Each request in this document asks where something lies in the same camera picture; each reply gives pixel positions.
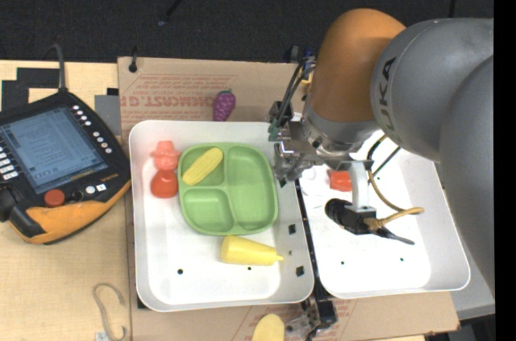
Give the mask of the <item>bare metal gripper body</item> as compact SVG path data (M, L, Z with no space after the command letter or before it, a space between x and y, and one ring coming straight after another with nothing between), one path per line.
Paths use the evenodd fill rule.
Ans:
M352 158L356 146L356 124L321 116L290 119L281 128L279 151L286 159L300 164L327 164L338 168Z

